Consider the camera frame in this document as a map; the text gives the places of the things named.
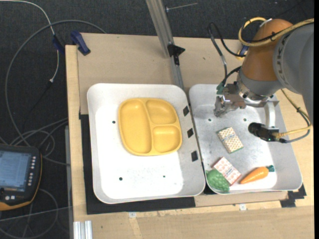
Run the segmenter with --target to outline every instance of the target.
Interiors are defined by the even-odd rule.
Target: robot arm
[[[265,21],[254,40],[292,28],[282,19]],[[310,122],[313,119],[314,92],[314,23],[287,31],[281,38],[263,45],[251,45],[238,73],[237,81],[227,84],[217,96],[217,117],[246,106],[265,107],[277,90],[287,88],[303,96]]]

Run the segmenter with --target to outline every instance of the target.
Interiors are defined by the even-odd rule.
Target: small box
[[[214,166],[230,183],[234,184],[241,176],[241,173],[225,158],[222,157]]]
[[[238,138],[232,127],[218,131],[217,135],[229,154],[244,147],[243,143]]]

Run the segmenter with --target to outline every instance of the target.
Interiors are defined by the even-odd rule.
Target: yellow divided plate
[[[133,98],[119,107],[122,143],[131,154],[163,155],[178,150],[182,135],[177,113],[167,101]]]

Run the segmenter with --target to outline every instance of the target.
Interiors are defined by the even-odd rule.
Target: cable
[[[227,76],[224,78],[224,80],[222,81],[222,83],[225,85],[227,79],[229,78],[229,76],[231,76],[233,73],[239,72],[240,69],[241,69],[241,66],[239,66],[239,67],[233,69],[229,74],[227,74]]]
[[[59,70],[59,64],[60,64],[60,55],[59,55],[59,51],[57,50],[56,51],[56,54],[57,54],[57,64],[56,64],[56,69],[55,69],[55,72],[54,72],[54,75],[52,76],[52,78],[49,80],[49,82],[53,83],[54,82],[54,78]]]
[[[216,25],[214,22],[211,22],[211,23],[208,25],[208,28],[207,28],[207,29],[208,29],[208,33],[210,34],[211,37],[212,37],[211,25],[213,25],[213,26],[215,27],[215,29],[216,29],[216,31],[217,31],[219,37],[220,37],[221,43],[223,44],[224,48],[225,48],[230,54],[232,54],[232,55],[234,55],[234,56],[236,56],[236,57],[245,57],[245,56],[246,56],[246,55],[237,54],[237,53],[231,51],[231,50],[227,47],[226,43],[224,42],[223,37],[221,36],[221,33],[220,33],[220,31],[219,31],[217,25]]]
[[[90,26],[93,26],[95,27],[96,29],[100,30],[102,33],[106,33],[103,29],[101,29],[100,27],[90,23],[90,22],[87,22],[87,21],[83,21],[83,20],[76,20],[76,19],[70,19],[70,20],[61,20],[61,21],[57,21],[57,22],[54,22],[54,23],[51,23],[49,25],[46,25],[44,27],[42,27],[41,29],[39,29],[38,31],[36,31],[34,34],[32,34],[23,44],[22,46],[17,50],[17,52],[15,53],[15,55],[13,56],[11,62],[10,62],[10,65],[8,67],[8,70],[7,70],[7,73],[6,73],[6,77],[5,77],[5,84],[4,84],[4,95],[5,95],[5,103],[6,103],[6,107],[7,107],[7,110],[8,110],[8,113],[9,113],[9,116],[10,116],[10,120],[16,130],[16,132],[19,134],[19,136],[21,137],[21,139],[23,140],[23,142],[27,145],[27,146],[30,146],[29,143],[24,139],[22,133],[20,132],[19,128],[17,127],[15,121],[14,121],[14,118],[13,118],[13,115],[11,113],[11,110],[10,110],[10,106],[9,106],[9,101],[8,101],[8,92],[7,92],[7,86],[8,86],[8,78],[9,78],[9,74],[10,74],[10,71],[11,71],[11,68],[12,68],[12,65],[16,59],[16,57],[18,56],[18,54],[20,53],[20,51],[22,50],[22,48],[25,47],[25,45],[31,41],[37,34],[41,33],[42,31],[46,30],[47,28],[50,28],[54,25],[58,25],[58,24],[63,24],[63,23],[83,23],[83,24],[87,24],[87,25],[90,25]]]
[[[303,132],[305,130],[307,130],[308,132],[304,135],[304,136],[301,136],[301,138],[304,138],[306,137],[309,132],[310,132],[310,129],[311,129],[311,123],[309,122],[309,116],[300,108],[298,107],[293,101],[291,98],[288,97],[287,93],[281,89],[281,91],[283,92],[283,94],[285,95],[285,97],[288,99],[288,101],[292,104],[293,107],[296,108],[297,112],[304,118],[304,120],[306,121],[307,123],[307,127],[304,127],[304,128],[300,128],[300,129],[295,129],[295,130],[292,130],[292,131],[288,131],[288,132],[274,132],[272,133],[272,135],[276,138],[281,138],[283,136],[286,136],[286,135],[289,135],[289,134],[294,134],[294,133],[299,133],[299,132]]]
[[[224,72],[225,72],[225,78],[226,78],[226,76],[227,76],[227,63],[226,63],[226,59],[225,59],[223,53],[221,52],[221,50],[219,49],[219,47],[218,47],[218,45],[217,45],[217,43],[216,43],[216,41],[215,41],[215,38],[214,38],[214,36],[213,36],[213,34],[212,34],[211,29],[210,29],[209,26],[208,26],[208,33],[210,34],[210,39],[211,39],[213,45],[215,46],[215,48],[216,48],[216,50],[217,50],[217,52],[218,52],[218,54],[219,54],[219,56],[220,56],[220,58],[221,58],[221,61],[222,61],[222,63],[223,63]]]
[[[285,14],[285,13],[291,11],[291,10],[294,9],[294,8],[296,8],[297,6],[299,6],[299,5],[300,5],[301,3],[303,3],[304,1],[305,1],[305,0],[300,0],[299,3],[295,4],[294,6],[290,7],[289,9],[287,9],[287,10],[281,12],[280,14],[277,14],[276,16],[274,16],[274,18],[279,18],[279,16],[281,16],[281,15],[283,15],[283,14]]]
[[[262,46],[262,45],[265,45],[265,44],[268,44],[268,43],[271,43],[273,41],[275,41],[277,38],[283,36],[284,34],[292,31],[292,30],[295,30],[296,28],[298,27],[301,27],[301,26],[304,26],[304,25],[307,25],[307,24],[311,24],[311,23],[314,23],[315,22],[315,19],[314,18],[310,18],[310,19],[306,19],[304,21],[301,21],[297,24],[294,24],[290,27],[287,27],[285,28],[284,30],[281,30],[277,33],[274,33],[272,35],[269,35],[263,39],[260,39],[260,40],[249,40],[249,41],[245,41],[243,38],[242,38],[242,32],[243,30],[252,22],[254,21],[257,21],[257,20],[264,20],[264,18],[260,18],[260,17],[257,17],[257,18],[253,18],[253,19],[250,19],[248,21],[245,22],[245,24],[239,29],[239,32],[238,32],[238,39],[239,41],[243,44],[243,45],[246,45],[246,46],[253,46],[253,47],[257,47],[257,46]]]
[[[29,228],[29,229],[32,231],[29,222],[30,222],[30,218],[31,218],[31,214],[32,214],[33,203],[34,203],[34,202],[32,202],[32,203],[30,204],[30,210],[29,210],[28,219],[27,219],[27,222],[26,222],[27,224],[26,224],[26,226],[25,226],[25,228],[24,228],[22,238],[25,237],[25,233],[26,233],[26,229],[27,229],[27,228]]]
[[[46,12],[44,11],[44,9],[41,8],[40,6],[38,6],[38,5],[35,4],[35,3],[29,2],[29,1],[24,1],[24,0],[0,0],[0,1],[1,1],[1,2],[16,2],[16,3],[31,4],[31,5],[33,5],[33,6],[37,7],[37,8],[39,8],[39,9],[43,12],[43,14],[45,15],[45,17],[46,17],[47,21],[49,22],[49,24],[51,24],[51,21],[50,21],[48,15],[46,14]],[[55,36],[55,31],[54,31],[53,27],[51,26],[50,28],[51,28],[51,31],[52,31],[53,36]],[[59,69],[59,61],[60,61],[60,56],[59,56],[59,51],[57,50],[57,65],[56,65],[56,69],[55,69],[55,72],[54,72],[53,77],[49,80],[49,82],[51,82],[51,83],[53,83],[54,78],[55,78],[55,76],[56,76],[56,74],[57,74],[57,72],[58,72],[58,69]],[[39,103],[39,101],[42,99],[42,97],[43,97],[43,95],[42,95],[42,96],[40,97],[40,99],[36,102],[36,104],[32,107],[32,109],[30,110],[28,116],[30,115],[30,113],[32,112],[32,110],[34,109],[34,107],[35,107],[35,106]]]
[[[2,143],[8,145],[8,143],[0,136],[0,141],[2,141]]]
[[[46,17],[46,19],[48,20],[49,24],[51,24],[51,21],[50,21],[48,15],[46,14],[46,12],[44,11],[44,9],[42,9],[40,6],[38,6],[38,5],[35,4],[35,3],[28,2],[28,1],[23,1],[23,0],[0,0],[0,2],[20,2],[20,3],[28,3],[28,4],[31,4],[31,5],[33,5],[33,6],[37,7],[37,8],[39,8],[39,9],[43,12],[43,14],[45,15],[45,17]],[[55,32],[54,32],[54,30],[53,30],[53,27],[51,26],[50,28],[51,28],[51,31],[52,31],[53,35],[55,35]]]
[[[54,218],[54,221],[52,222],[52,224],[49,226],[49,228],[47,228],[44,232],[42,232],[42,233],[40,233],[40,234],[38,234],[38,235],[36,235],[36,236],[27,237],[27,238],[25,238],[25,237],[16,237],[16,236],[13,236],[13,235],[7,233],[6,231],[4,231],[4,230],[1,229],[1,228],[0,228],[0,232],[2,232],[2,233],[5,234],[6,236],[8,236],[8,237],[10,237],[10,238],[14,238],[14,239],[35,239],[35,238],[39,238],[39,237],[45,235],[46,233],[48,233],[48,232],[53,228],[53,226],[55,225],[55,223],[56,223],[57,220],[58,220],[58,215],[59,215],[59,206],[58,206],[58,203],[57,203],[56,199],[54,198],[54,196],[53,196],[51,193],[49,193],[48,191],[46,191],[46,190],[44,190],[44,189],[39,189],[39,191],[42,191],[42,192],[46,193],[47,195],[49,195],[49,196],[51,197],[51,199],[54,201],[54,204],[55,204],[55,206],[56,206],[56,209],[55,209],[55,210],[56,210],[55,218]]]
[[[311,124],[310,124],[310,122],[308,121],[307,117],[306,117],[303,113],[301,113],[301,112],[299,112],[299,111],[297,111],[297,112],[300,113],[300,115],[301,115],[301,116],[304,118],[304,120],[306,121],[307,125],[310,126]],[[306,134],[304,134],[304,135],[302,135],[302,136],[300,136],[300,137],[298,137],[298,138],[295,138],[295,139],[292,139],[292,140],[286,140],[286,139],[280,138],[280,139],[279,139],[279,142],[281,142],[281,143],[291,143],[291,142],[294,142],[294,141],[298,141],[298,140],[300,140],[300,139],[302,139],[302,138],[305,138],[307,135],[309,135],[309,133],[310,133],[310,129],[307,130],[307,133],[306,133]]]
[[[51,126],[53,126],[53,125],[59,124],[59,123],[61,123],[61,124],[58,125],[58,126],[56,126],[51,132],[46,132],[46,131],[44,131],[44,129],[46,129],[46,128],[48,128],[48,127],[51,127]],[[48,139],[49,137],[52,139],[53,146],[52,146],[51,150],[50,150],[48,153],[46,153],[45,155],[42,155],[42,158],[43,158],[43,159],[46,159],[47,161],[50,161],[50,162],[59,164],[59,165],[70,166],[70,164],[68,164],[68,163],[63,163],[63,162],[59,162],[59,161],[56,161],[56,160],[53,160],[53,159],[48,158],[48,156],[53,152],[54,147],[55,147],[55,140],[54,140],[54,138],[52,137],[52,134],[53,134],[56,130],[58,130],[60,127],[62,127],[63,125],[66,125],[67,123],[68,123],[68,118],[61,119],[61,120],[58,120],[58,121],[56,121],[56,122],[54,122],[54,123],[51,123],[51,124],[49,124],[49,125],[46,125],[46,126],[40,128],[40,129],[31,130],[31,131],[25,132],[25,133],[23,133],[22,135],[23,135],[24,139],[27,140],[29,137],[31,137],[31,136],[33,136],[34,134],[39,133],[39,132],[46,134],[46,135],[47,135],[46,138],[40,143],[40,145],[38,146],[38,148],[41,148],[42,145],[45,143],[45,141],[47,141],[47,139]],[[23,142],[23,140],[22,140],[21,137],[19,136],[19,137],[17,137],[16,139],[14,139],[14,140],[10,143],[10,145],[18,145],[18,144],[20,144],[20,143],[22,143],[22,142]]]
[[[28,119],[32,113],[32,111],[34,110],[34,108],[39,104],[39,102],[42,100],[42,98],[44,97],[45,93],[50,89],[50,87],[52,86],[52,83],[49,81],[46,84],[45,90],[43,91],[43,93],[41,94],[41,96],[38,98],[38,100],[35,102],[35,104],[32,106],[32,108],[29,110],[27,116],[25,117],[24,123],[21,127],[21,131],[24,132],[24,128],[25,128],[25,124],[28,122]]]
[[[66,228],[63,224],[61,224],[61,221],[57,220],[56,223],[58,224],[58,226],[61,228],[61,230],[63,230],[66,234],[70,234],[70,231],[68,228]]]

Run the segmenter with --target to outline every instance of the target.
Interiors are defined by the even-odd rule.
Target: metal rod
[[[187,6],[191,6],[191,5],[196,5],[196,4],[198,4],[198,3],[195,2],[195,3],[190,3],[190,4],[186,4],[186,5],[176,6],[176,7],[172,7],[172,8],[166,7],[166,12],[168,12],[169,10],[178,9],[178,8],[183,8],[183,7],[187,7]]]
[[[166,11],[163,6],[162,0],[146,0],[148,5],[154,27],[159,37],[159,41],[162,45],[165,57],[169,57],[168,45],[174,44],[173,35],[169,26]],[[173,56],[171,59],[171,69],[174,78],[174,82],[177,86],[184,89],[182,76],[180,73],[179,65],[175,65]]]

